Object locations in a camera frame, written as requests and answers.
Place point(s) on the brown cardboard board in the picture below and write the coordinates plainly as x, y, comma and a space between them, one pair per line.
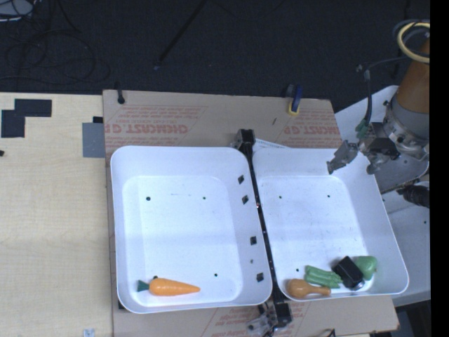
210, 125

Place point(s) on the white plastic tray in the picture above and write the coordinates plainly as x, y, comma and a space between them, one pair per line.
315, 223
182, 230

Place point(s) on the black cylinder on white bracket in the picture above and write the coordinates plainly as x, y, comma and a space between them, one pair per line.
417, 195

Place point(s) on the thin black rod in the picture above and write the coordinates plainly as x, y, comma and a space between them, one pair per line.
261, 216

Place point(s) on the green toy beans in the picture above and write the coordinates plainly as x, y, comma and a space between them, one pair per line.
321, 276

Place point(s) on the orange carrot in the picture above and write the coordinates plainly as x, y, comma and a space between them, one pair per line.
172, 287

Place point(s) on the tan toy drumstick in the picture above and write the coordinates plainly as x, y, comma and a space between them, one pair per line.
301, 288

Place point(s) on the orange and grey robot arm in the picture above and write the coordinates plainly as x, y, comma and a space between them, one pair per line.
414, 83

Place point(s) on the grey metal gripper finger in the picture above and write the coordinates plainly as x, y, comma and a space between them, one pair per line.
376, 165
343, 156

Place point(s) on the green toy pepper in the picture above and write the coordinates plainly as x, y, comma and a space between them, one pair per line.
368, 265

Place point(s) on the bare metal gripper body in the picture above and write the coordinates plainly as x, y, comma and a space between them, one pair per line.
384, 145

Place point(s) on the black box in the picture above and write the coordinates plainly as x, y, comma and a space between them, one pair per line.
348, 271

